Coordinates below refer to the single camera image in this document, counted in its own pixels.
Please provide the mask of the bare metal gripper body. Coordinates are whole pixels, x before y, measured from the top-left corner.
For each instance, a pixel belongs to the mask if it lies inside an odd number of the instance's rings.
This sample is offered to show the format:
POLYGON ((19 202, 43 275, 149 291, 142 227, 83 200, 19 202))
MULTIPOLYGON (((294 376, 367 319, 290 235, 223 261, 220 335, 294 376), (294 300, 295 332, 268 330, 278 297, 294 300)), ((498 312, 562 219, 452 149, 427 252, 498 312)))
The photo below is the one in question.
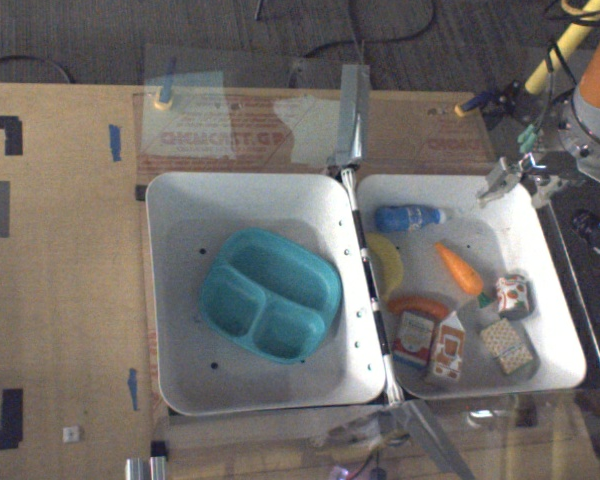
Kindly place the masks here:
POLYGON ((537 166, 564 179, 582 175, 600 183, 600 116, 548 116, 531 149, 537 166))

